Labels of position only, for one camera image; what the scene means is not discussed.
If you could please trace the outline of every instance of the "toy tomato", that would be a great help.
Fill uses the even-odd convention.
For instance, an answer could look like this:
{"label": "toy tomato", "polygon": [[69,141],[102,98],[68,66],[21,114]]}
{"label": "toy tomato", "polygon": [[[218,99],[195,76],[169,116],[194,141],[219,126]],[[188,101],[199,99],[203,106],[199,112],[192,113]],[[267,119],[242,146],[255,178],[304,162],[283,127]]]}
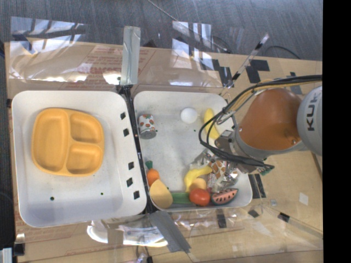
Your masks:
{"label": "toy tomato", "polygon": [[205,207],[211,200],[211,195],[206,190],[195,188],[190,191],[189,199],[192,203]]}

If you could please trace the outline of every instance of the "yellow divided plate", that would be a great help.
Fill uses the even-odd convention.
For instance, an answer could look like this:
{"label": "yellow divided plate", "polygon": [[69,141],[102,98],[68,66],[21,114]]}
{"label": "yellow divided plate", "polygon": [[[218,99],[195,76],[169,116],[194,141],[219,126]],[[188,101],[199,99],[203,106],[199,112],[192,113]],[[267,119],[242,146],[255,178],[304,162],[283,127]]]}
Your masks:
{"label": "yellow divided plate", "polygon": [[103,162],[104,131],[90,114],[47,108],[36,117],[31,152],[34,164],[46,173],[91,175]]}

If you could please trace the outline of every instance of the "black cable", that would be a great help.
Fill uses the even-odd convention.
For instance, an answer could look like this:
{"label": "black cable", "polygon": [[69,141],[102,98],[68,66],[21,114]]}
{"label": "black cable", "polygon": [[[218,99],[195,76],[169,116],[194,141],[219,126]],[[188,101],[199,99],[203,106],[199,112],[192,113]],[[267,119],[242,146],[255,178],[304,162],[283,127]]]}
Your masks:
{"label": "black cable", "polygon": [[232,54],[232,51],[229,49],[230,48],[230,46],[228,45],[228,43],[225,41],[225,40],[223,40],[222,38],[219,38],[218,36],[215,36],[215,35],[212,35],[211,36],[211,38],[212,38],[212,40],[213,39],[218,39],[218,40],[220,40],[223,44],[224,44],[224,47],[226,47],[226,48],[220,48],[222,51],[224,51],[224,52],[226,52],[227,54]]}
{"label": "black cable", "polygon": [[[220,112],[218,112],[216,115],[214,115],[210,120],[208,120],[200,128],[200,130],[199,130],[200,144],[203,145],[204,147],[206,147],[207,149],[211,150],[214,155],[216,155],[217,157],[219,157],[221,159],[231,161],[231,162],[240,163],[240,164],[247,164],[247,165],[253,165],[256,167],[265,167],[265,168],[273,169],[274,168],[273,165],[265,164],[261,161],[255,160],[253,158],[247,158],[247,157],[237,156],[237,155],[234,155],[231,153],[227,153],[227,152],[222,151],[216,147],[211,146],[209,143],[211,129],[213,128],[213,126],[216,123],[216,121],[218,120],[218,118],[221,118],[222,115],[226,114],[230,110],[230,108],[233,106],[233,104],[236,103],[238,101],[238,99],[244,95],[244,93],[246,93],[250,90],[252,90],[252,92],[254,92],[254,89],[261,88],[261,87],[273,87],[275,85],[282,85],[282,84],[299,84],[299,83],[302,84],[302,83],[316,82],[316,81],[322,81],[322,75],[306,75],[306,76],[299,76],[299,77],[292,77],[292,78],[279,78],[279,79],[275,79],[275,80],[272,80],[269,82],[257,83],[256,85],[254,85],[252,87],[246,88],[239,95],[237,95],[230,103],[228,103],[226,107],[222,108],[222,110]],[[202,140],[201,134],[202,134],[203,130],[206,128],[206,126],[208,126],[209,124],[211,124],[211,125],[207,131],[206,142],[204,142]]]}
{"label": "black cable", "polygon": [[270,47],[268,47],[266,50],[264,50],[264,52],[262,53],[263,55],[266,54],[266,52],[271,49],[271,48],[279,48],[279,49],[283,49],[283,50],[286,50],[287,52],[289,52],[290,54],[292,54],[293,56],[295,56],[297,59],[301,59],[297,54],[295,54],[293,51],[285,48],[285,47],[282,47],[282,46],[279,46],[279,45],[272,45]]}

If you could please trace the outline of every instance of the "toy watermelon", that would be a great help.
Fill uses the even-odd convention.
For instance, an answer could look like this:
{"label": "toy watermelon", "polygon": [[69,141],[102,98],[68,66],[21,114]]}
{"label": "toy watermelon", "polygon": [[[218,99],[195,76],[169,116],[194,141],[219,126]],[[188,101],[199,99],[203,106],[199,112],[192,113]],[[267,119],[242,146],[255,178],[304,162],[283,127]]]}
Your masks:
{"label": "toy watermelon", "polygon": [[236,188],[221,190],[212,195],[211,201],[215,205],[228,204],[234,199],[238,191],[239,189]]}

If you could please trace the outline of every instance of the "toy banana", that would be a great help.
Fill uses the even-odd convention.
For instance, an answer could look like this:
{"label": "toy banana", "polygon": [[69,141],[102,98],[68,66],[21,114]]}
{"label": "toy banana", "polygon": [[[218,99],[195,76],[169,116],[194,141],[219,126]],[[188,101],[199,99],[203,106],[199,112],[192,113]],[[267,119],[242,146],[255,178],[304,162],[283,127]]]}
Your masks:
{"label": "toy banana", "polygon": [[184,177],[185,192],[188,193],[190,190],[190,185],[193,181],[200,175],[209,174],[212,172],[212,168],[209,165],[204,166],[200,169],[190,169]]}
{"label": "toy banana", "polygon": [[[205,115],[203,117],[203,122],[206,123],[208,122],[212,117],[214,116],[214,113],[213,113],[213,110],[211,108],[208,108],[205,112]],[[205,127],[205,130],[206,130],[206,133],[208,133],[208,130],[210,129],[210,126],[211,126],[211,123],[208,124],[206,127]],[[219,138],[219,133],[216,129],[216,125],[214,125],[211,129],[211,132],[210,132],[210,138],[216,140],[217,138]]]}

